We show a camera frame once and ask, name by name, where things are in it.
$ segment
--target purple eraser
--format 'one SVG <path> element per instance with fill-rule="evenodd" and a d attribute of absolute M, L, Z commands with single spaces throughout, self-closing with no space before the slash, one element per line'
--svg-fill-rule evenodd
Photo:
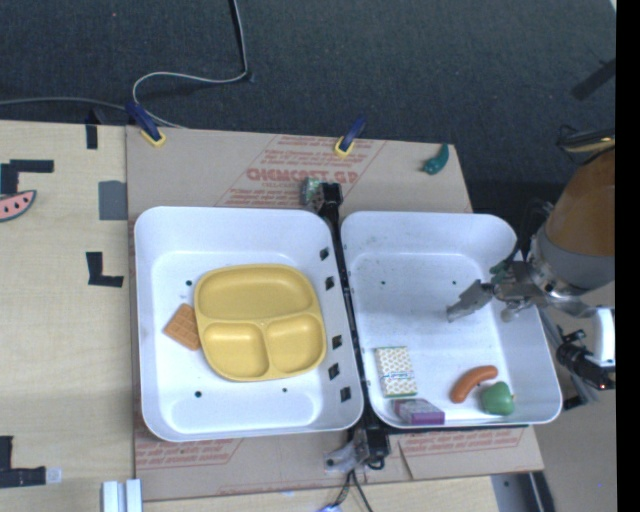
<path fill-rule="evenodd" d="M 444 425 L 444 411 L 424 398 L 398 398 L 393 410 L 410 425 Z"/>

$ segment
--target yellow plate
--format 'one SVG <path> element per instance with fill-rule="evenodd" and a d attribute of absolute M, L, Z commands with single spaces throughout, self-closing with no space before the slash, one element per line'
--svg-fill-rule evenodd
<path fill-rule="evenodd" d="M 313 286 L 277 264 L 213 270 L 196 286 L 202 349 L 219 375 L 236 381 L 291 377 L 320 364 L 327 350 Z"/>

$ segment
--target blue clamp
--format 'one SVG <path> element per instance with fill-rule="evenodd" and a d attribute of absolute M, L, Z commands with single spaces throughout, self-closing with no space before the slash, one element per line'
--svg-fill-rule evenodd
<path fill-rule="evenodd" d="M 349 153 L 351 153 L 351 150 L 353 149 L 355 143 L 355 139 L 360 137 L 360 135 L 364 131 L 365 125 L 366 119 L 362 114 L 360 114 L 349 131 L 338 139 L 338 142 L 336 142 L 333 150 L 340 158 L 344 158 Z"/>
<path fill-rule="evenodd" d="M 427 174 L 438 174 L 442 169 L 444 169 L 444 166 L 447 165 L 448 161 L 449 146 L 447 144 L 443 144 L 440 151 L 438 151 L 438 154 L 426 161 L 422 170 Z"/>
<path fill-rule="evenodd" d="M 150 144 L 158 148 L 165 143 L 167 137 L 158 129 L 151 116 L 138 103 L 130 101 L 124 108 L 142 128 L 140 133 Z"/>

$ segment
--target watermelon sticker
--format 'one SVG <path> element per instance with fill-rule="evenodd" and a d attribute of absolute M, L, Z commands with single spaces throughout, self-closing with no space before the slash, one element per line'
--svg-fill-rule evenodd
<path fill-rule="evenodd" d="M 19 217 L 26 212 L 36 198 L 35 190 L 0 197 L 0 222 Z"/>

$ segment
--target sausage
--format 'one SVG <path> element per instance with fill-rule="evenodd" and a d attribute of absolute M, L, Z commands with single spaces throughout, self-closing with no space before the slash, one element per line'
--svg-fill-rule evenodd
<path fill-rule="evenodd" d="M 461 404 L 467 398 L 474 386 L 483 380 L 495 379 L 498 376 L 498 369 L 493 365 L 476 366 L 458 379 L 456 385 L 451 390 L 451 401 L 454 404 Z"/>

